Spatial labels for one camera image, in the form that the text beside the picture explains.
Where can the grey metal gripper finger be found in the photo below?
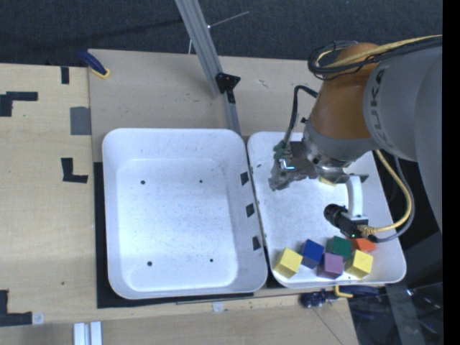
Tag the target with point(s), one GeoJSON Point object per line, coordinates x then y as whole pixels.
{"type": "Point", "coordinates": [288, 181]}
{"type": "Point", "coordinates": [274, 178]}

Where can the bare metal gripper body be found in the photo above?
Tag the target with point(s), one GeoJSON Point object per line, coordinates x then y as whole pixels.
{"type": "Point", "coordinates": [303, 160]}

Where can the blue cube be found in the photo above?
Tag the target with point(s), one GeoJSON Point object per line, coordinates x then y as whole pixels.
{"type": "Point", "coordinates": [312, 252]}

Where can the black cylinder on white bracket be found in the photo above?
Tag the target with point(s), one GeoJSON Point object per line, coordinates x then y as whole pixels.
{"type": "Point", "coordinates": [346, 221]}

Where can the yellow cube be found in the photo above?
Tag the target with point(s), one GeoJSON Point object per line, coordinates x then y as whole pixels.
{"type": "Point", "coordinates": [287, 262]}
{"type": "Point", "coordinates": [359, 263]}

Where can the orange cube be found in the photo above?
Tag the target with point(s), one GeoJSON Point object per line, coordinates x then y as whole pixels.
{"type": "Point", "coordinates": [363, 244]}

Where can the purple cube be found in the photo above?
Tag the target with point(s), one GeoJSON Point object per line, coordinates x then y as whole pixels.
{"type": "Point", "coordinates": [332, 265]}

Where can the white plastic tray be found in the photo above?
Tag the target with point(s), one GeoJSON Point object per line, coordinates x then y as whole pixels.
{"type": "Point", "coordinates": [179, 210]}
{"type": "Point", "coordinates": [298, 214]}

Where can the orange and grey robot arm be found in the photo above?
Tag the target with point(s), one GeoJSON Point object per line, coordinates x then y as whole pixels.
{"type": "Point", "coordinates": [395, 95]}

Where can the green cube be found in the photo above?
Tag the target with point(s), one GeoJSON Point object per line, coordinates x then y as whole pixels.
{"type": "Point", "coordinates": [339, 246]}

